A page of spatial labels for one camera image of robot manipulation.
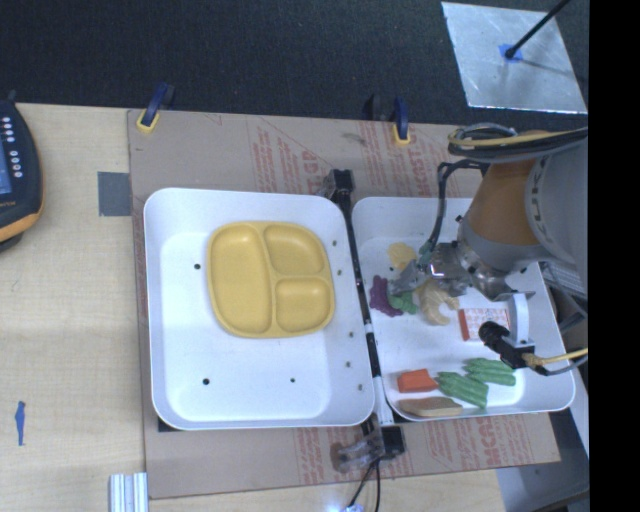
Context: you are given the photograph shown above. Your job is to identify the purple grapes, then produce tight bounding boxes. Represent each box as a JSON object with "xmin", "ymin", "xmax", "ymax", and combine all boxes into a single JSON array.
[{"xmin": 368, "ymin": 274, "xmax": 404, "ymax": 319}]

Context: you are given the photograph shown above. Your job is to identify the pale yellow toy food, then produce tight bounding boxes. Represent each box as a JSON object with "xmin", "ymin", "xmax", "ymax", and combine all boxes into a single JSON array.
[{"xmin": 386, "ymin": 241, "xmax": 419, "ymax": 272}]

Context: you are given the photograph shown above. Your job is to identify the brown cardboard board red print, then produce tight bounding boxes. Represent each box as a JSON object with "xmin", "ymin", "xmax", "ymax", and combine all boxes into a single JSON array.
[{"xmin": 125, "ymin": 109, "xmax": 562, "ymax": 501}]

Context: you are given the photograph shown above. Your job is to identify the white plastic tray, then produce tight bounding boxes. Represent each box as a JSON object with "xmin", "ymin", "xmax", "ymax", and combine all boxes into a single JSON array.
[
  {"xmin": 142, "ymin": 186, "xmax": 377, "ymax": 432},
  {"xmin": 350, "ymin": 195, "xmax": 577, "ymax": 423}
]

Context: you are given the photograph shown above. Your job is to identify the orange and white carton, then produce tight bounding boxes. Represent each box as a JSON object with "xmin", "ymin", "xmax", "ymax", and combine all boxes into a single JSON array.
[{"xmin": 456, "ymin": 306, "xmax": 512, "ymax": 343}]

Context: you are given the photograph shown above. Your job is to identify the green toy grapes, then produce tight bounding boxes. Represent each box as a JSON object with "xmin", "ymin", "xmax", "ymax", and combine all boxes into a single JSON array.
[{"xmin": 386, "ymin": 290, "xmax": 421, "ymax": 316}]

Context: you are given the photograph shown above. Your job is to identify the green toy beans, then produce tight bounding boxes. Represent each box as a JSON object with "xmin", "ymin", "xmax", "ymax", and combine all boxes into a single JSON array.
[
  {"xmin": 436, "ymin": 370, "xmax": 490, "ymax": 411},
  {"xmin": 461, "ymin": 356, "xmax": 518, "ymax": 388}
]

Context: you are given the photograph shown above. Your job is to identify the cream toy croissant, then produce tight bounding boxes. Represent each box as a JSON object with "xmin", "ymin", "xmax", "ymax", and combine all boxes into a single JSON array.
[{"xmin": 416, "ymin": 278, "xmax": 461, "ymax": 328}]

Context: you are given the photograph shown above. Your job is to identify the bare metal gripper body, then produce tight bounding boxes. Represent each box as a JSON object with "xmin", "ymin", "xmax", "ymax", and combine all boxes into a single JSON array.
[{"xmin": 422, "ymin": 241, "xmax": 522, "ymax": 302}]

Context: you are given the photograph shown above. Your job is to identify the orange toy carrot piece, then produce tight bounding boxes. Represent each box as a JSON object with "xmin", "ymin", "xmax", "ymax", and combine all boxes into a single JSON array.
[{"xmin": 396, "ymin": 368, "xmax": 440, "ymax": 395}]

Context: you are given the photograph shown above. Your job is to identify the tan toy bread slice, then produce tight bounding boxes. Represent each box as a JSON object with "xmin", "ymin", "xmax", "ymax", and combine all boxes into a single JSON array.
[{"xmin": 397, "ymin": 395, "xmax": 465, "ymax": 420}]

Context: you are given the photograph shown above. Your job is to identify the yellow divided plate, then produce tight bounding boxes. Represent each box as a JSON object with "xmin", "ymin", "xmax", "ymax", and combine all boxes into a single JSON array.
[{"xmin": 205, "ymin": 220, "xmax": 336, "ymax": 340}]

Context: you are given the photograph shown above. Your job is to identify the black cylinder on white bracket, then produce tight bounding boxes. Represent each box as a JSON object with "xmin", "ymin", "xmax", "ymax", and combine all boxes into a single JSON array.
[{"xmin": 477, "ymin": 291, "xmax": 537, "ymax": 371}]

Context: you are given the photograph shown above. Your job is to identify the thin black and white rod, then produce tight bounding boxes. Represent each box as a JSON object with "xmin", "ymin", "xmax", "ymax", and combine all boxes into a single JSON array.
[{"xmin": 338, "ymin": 188, "xmax": 395, "ymax": 427}]

